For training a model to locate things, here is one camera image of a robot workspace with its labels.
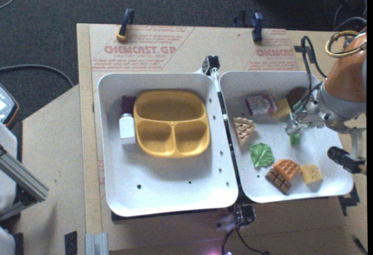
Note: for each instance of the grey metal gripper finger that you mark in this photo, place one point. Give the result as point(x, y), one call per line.
point(290, 128)
point(300, 129)

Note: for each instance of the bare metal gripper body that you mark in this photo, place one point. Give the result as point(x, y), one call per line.
point(316, 116)

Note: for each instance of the small green toy vegetable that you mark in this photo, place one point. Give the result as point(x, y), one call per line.
point(295, 139)

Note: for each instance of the yellow cube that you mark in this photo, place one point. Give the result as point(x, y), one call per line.
point(282, 109)

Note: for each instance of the brown biscuit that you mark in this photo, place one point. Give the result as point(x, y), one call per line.
point(295, 94)

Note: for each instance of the white plastic tray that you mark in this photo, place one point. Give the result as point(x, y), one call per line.
point(317, 160)
point(163, 183)

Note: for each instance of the pink and white carton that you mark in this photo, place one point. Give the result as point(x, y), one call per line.
point(260, 104)

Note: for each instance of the green lettuce leaf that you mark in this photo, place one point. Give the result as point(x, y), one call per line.
point(261, 155)

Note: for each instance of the orange waffle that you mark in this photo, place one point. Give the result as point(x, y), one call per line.
point(287, 168)

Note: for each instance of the yellow cheese block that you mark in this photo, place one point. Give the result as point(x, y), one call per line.
point(311, 174)

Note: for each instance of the pizza slice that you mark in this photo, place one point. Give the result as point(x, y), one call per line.
point(243, 129)

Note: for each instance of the brown chocolate bar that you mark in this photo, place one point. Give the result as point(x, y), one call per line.
point(278, 182)

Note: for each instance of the thin black and white rod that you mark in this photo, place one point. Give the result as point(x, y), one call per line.
point(225, 119)

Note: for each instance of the yellow divided plate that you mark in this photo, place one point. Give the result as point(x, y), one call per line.
point(170, 108)

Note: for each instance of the brown cardboard board red print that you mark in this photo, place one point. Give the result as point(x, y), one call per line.
point(175, 49)

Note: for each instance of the white bottle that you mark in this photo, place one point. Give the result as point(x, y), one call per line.
point(127, 129)

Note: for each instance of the dark purple block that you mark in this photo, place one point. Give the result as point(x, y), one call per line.
point(127, 103)

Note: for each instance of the black cylinder on white bracket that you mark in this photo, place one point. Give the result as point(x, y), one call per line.
point(344, 157)

